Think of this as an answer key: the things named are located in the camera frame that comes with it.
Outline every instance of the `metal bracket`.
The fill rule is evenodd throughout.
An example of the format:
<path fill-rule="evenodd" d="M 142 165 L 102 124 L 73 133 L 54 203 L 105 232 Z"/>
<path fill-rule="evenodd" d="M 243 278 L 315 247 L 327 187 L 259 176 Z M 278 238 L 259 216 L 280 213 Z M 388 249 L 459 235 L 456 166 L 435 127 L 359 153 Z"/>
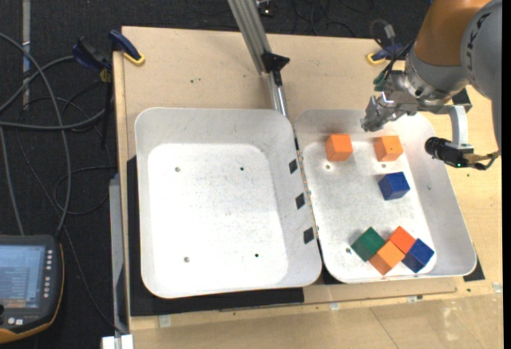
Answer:
<path fill-rule="evenodd" d="M 453 147 L 456 149 L 472 149 L 469 145 L 469 122 L 466 118 L 465 107 L 455 105 L 449 110 L 453 128 Z"/>
<path fill-rule="evenodd" d="M 268 73 L 273 72 L 275 84 L 277 86 L 282 86 L 282 77 L 280 75 L 280 70 L 289 63 L 289 58 L 282 57 L 271 52 L 265 52 L 262 55 L 262 58 L 266 72 Z"/>

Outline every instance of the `wooden table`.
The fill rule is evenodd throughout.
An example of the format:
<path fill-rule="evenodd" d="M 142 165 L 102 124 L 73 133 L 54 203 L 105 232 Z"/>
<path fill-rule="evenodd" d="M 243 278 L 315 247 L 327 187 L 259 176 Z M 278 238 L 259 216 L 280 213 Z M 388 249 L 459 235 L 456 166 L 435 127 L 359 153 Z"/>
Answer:
<path fill-rule="evenodd" d="M 265 109 L 271 102 L 266 79 L 256 73 L 240 33 L 141 27 L 122 32 L 146 56 L 140 67 L 119 53 L 113 58 L 129 273 L 126 162 L 136 155 L 137 115 L 157 106 Z M 292 124 L 305 109 L 366 108 L 374 94 L 372 80 L 384 66 L 366 60 L 379 49 L 375 42 L 276 34 L 268 39 L 275 53 L 291 59 L 282 74 Z M 470 86 L 467 90 L 473 103 L 469 142 L 476 153 L 490 153 L 497 148 L 491 104 Z M 449 117 L 424 115 L 439 137 L 451 138 Z M 449 175 L 485 279 L 335 285 L 320 279 L 304 288 L 300 305 L 130 316 L 136 349 L 503 347 L 501 160 L 485 172 L 449 168 Z"/>

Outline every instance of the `metal pole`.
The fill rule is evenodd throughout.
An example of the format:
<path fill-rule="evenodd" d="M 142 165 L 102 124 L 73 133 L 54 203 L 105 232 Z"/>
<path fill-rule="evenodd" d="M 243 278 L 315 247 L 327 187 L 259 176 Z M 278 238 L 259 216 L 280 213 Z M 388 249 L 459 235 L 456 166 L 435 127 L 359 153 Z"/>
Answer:
<path fill-rule="evenodd" d="M 264 32 L 259 12 L 256 9 L 256 1 L 228 0 L 228 2 L 241 34 L 244 37 L 248 51 L 252 56 L 257 72 L 261 74 L 267 73 L 262 56 L 265 53 L 271 53 L 271 47 L 266 33 Z M 286 96 L 283 87 L 275 83 L 273 72 L 269 72 L 267 78 L 273 107 L 276 111 L 288 117 Z"/>

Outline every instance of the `black carpet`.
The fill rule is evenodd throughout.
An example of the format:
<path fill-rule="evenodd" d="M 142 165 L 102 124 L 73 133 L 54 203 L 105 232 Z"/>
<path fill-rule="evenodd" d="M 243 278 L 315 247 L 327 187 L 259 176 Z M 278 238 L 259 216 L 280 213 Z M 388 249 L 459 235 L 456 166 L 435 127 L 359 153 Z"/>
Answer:
<path fill-rule="evenodd" d="M 413 41 L 429 4 L 430 0 L 276 0 L 271 7 L 273 16 L 263 17 L 263 24 L 268 33 L 370 38 L 371 22 L 382 18 L 394 26 L 398 42 L 405 45 Z M 0 16 L 0 31 L 20 38 L 21 20 L 15 16 L 6 20 L 4 13 L 7 11 L 3 7 L 0 0 L 3 16 Z M 86 36 L 98 49 L 108 53 L 108 32 L 130 25 L 236 30 L 236 22 L 226 0 L 31 0 L 31 53 L 41 64 L 48 63 L 70 55 L 73 44 L 80 36 Z M 15 61 L 14 65 L 3 62 L 5 57 L 15 58 L 17 54 L 4 45 L 0 45 L 0 50 L 2 72 L 19 75 L 19 61 Z M 17 88 L 13 82 L 6 83 L 11 79 L 5 79 L 4 73 L 0 85 L 0 103 Z M 99 85 L 86 90 L 98 81 L 98 76 L 92 70 L 67 62 L 51 69 L 48 77 L 59 97 L 61 110 L 65 110 L 65 121 L 80 121 L 84 114 L 93 115 L 103 106 L 104 87 Z M 76 97 L 82 90 L 85 92 Z M 37 81 L 30 92 L 34 102 L 29 109 L 20 113 L 21 103 L 17 102 L 2 114 L 2 120 L 19 118 L 27 123 L 55 124 L 54 111 L 44 85 Z M 66 107 L 71 99 L 73 104 Z M 115 129 L 111 124 L 106 138 L 108 152 L 100 147 L 100 132 L 89 129 L 68 135 L 73 170 L 80 170 L 73 175 L 71 210 L 84 214 L 71 215 L 66 221 L 73 247 L 64 234 L 64 303 L 56 324 L 39 335 L 38 347 L 41 349 L 99 348 L 102 337 L 113 335 L 113 328 L 107 322 L 112 319 L 113 304 L 109 204 L 105 196 L 108 195 L 109 179 L 115 172 L 115 169 L 109 169 L 116 163 Z M 60 135 L 18 133 L 15 130 L 9 130 L 6 134 L 26 232 L 53 232 L 60 212 L 55 200 L 63 205 L 65 197 L 65 181 L 61 182 L 65 175 L 65 159 Z M 17 227 L 3 176 L 2 171 L 0 231 L 16 234 Z M 85 288 L 84 278 L 89 291 Z M 97 307 L 90 299 L 89 292 Z M 6 347 L 21 349 L 33 345 L 34 339 L 30 338 Z"/>

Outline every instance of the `empty white tray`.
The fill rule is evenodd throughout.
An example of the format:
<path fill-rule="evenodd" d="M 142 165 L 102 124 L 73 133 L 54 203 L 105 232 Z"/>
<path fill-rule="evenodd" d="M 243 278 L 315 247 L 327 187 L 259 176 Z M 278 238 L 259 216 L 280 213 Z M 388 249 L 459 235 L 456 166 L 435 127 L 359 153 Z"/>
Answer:
<path fill-rule="evenodd" d="M 307 110 L 295 124 L 328 271 L 344 283 L 470 273 L 476 254 L 447 167 L 424 149 L 426 140 L 435 136 L 429 121 L 417 113 L 367 133 L 360 125 L 364 116 L 363 110 L 354 109 Z M 328 161 L 325 141 L 332 133 L 350 134 L 354 151 L 347 161 Z M 386 135 L 398 135 L 404 153 L 396 161 L 378 162 L 374 140 Z M 405 174 L 410 191 L 403 198 L 385 200 L 378 181 L 396 172 Z M 388 240 L 398 226 L 434 250 L 419 273 L 399 263 L 381 276 L 351 251 L 351 245 L 369 227 Z"/>
<path fill-rule="evenodd" d="M 287 118 L 152 108 L 135 123 L 141 276 L 162 298 L 312 284 L 322 262 Z"/>

